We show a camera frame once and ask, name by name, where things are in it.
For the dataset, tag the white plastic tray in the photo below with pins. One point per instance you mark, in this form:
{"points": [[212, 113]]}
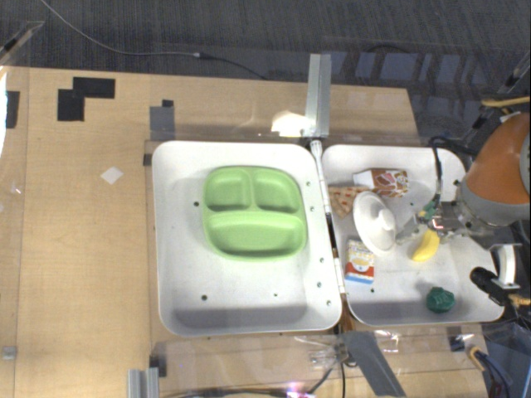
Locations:
{"points": [[249, 288], [398, 288]]}

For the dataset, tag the pizza slice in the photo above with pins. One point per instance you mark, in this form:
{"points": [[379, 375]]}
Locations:
{"points": [[341, 200]]}

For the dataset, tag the green divided plate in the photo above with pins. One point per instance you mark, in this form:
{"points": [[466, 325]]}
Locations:
{"points": [[253, 232]]}

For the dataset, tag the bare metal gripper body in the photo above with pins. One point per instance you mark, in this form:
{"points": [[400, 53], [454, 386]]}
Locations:
{"points": [[452, 222]]}

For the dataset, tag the brown and white carton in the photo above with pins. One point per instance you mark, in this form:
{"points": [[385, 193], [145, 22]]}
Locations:
{"points": [[386, 182]]}

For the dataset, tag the green broccoli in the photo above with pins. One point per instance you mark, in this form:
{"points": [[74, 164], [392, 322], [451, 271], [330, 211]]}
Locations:
{"points": [[439, 301]]}

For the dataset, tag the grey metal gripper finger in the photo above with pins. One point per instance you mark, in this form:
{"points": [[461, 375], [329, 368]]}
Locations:
{"points": [[408, 230], [446, 235]]}

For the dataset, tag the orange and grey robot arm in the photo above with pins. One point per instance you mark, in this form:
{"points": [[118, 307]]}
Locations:
{"points": [[500, 168]]}

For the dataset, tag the black cylinder on white bracket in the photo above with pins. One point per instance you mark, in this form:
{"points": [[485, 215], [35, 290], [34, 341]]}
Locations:
{"points": [[493, 282]]}

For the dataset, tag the white bowl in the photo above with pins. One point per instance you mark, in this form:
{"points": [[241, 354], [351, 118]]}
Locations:
{"points": [[373, 222]]}

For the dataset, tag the red and yellow packet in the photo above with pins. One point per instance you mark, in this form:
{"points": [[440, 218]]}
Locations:
{"points": [[359, 263]]}

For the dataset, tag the yellow banana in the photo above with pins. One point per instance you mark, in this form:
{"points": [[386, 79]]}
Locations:
{"points": [[427, 249]]}

